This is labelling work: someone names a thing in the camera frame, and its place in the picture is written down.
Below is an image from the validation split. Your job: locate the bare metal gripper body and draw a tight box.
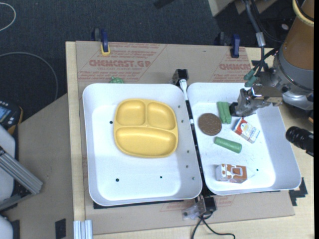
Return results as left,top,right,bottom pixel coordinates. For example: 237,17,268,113
250,70,288,107

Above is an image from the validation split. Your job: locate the green ribbed celery stick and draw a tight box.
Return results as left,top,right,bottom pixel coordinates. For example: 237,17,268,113
216,101,232,125

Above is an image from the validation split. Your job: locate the small white and orange carton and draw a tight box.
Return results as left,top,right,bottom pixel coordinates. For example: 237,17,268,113
232,117,261,144

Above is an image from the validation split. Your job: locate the brown round biscuit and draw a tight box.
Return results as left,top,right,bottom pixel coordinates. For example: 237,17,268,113
198,113,223,136

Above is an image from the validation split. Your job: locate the green smooth cylinder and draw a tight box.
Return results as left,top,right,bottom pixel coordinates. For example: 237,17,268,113
214,136,243,154

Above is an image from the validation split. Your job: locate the thin black and white rod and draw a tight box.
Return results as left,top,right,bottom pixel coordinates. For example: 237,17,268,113
178,79,206,197

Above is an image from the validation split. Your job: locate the white plastic tray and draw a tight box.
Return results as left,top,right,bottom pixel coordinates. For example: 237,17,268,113
82,83,203,207
186,82,302,196

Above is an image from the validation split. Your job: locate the brown cardboard board red print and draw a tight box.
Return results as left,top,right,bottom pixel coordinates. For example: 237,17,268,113
75,40,296,235

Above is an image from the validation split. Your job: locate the yellow divided plate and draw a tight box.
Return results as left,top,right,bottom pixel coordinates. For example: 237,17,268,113
113,98,179,159

